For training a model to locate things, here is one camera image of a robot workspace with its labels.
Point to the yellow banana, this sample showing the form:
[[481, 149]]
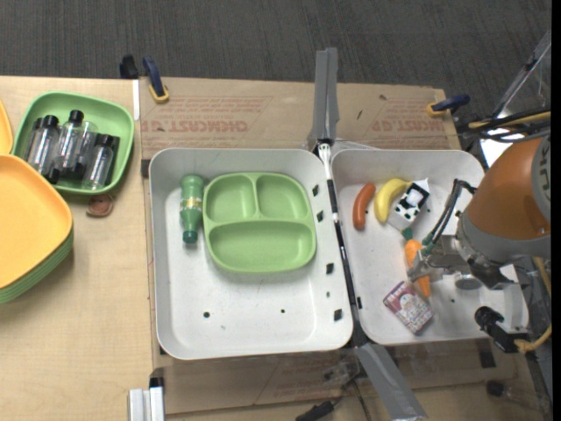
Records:
[[385, 197]]

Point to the orange-red toy sausage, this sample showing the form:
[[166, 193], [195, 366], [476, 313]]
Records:
[[363, 206]]

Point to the pink printed packet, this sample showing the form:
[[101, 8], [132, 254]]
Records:
[[408, 307]]

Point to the black cylinder on white bracket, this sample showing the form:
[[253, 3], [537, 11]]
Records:
[[497, 325]]

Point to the yellow square plate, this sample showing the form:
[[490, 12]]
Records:
[[4, 134], [30, 217]]

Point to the brown cardboard board red print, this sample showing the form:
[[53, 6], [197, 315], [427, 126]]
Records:
[[271, 116]]

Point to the clear plastic bottle black cap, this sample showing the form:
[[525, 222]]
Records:
[[87, 136], [44, 143], [53, 174], [98, 165], [70, 140]]

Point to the green plastic bottle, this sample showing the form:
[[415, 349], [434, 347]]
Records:
[[192, 204]]

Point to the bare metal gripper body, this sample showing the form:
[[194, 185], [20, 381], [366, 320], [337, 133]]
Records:
[[451, 254]]

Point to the white plastic tray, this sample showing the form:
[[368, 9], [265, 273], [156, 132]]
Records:
[[245, 314], [451, 318]]

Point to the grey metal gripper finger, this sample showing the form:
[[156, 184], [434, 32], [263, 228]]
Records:
[[417, 273], [424, 256]]

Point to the green square plate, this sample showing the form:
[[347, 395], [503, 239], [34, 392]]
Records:
[[39, 283], [109, 112]]

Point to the orange carrot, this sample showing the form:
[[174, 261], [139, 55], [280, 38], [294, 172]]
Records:
[[412, 248]]

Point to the black and white milk carton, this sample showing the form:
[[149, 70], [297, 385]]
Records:
[[409, 209]]

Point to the brown biscuit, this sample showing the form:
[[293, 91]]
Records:
[[100, 205]]

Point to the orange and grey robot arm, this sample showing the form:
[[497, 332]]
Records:
[[504, 200]]

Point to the green divided plate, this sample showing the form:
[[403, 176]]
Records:
[[263, 244]]

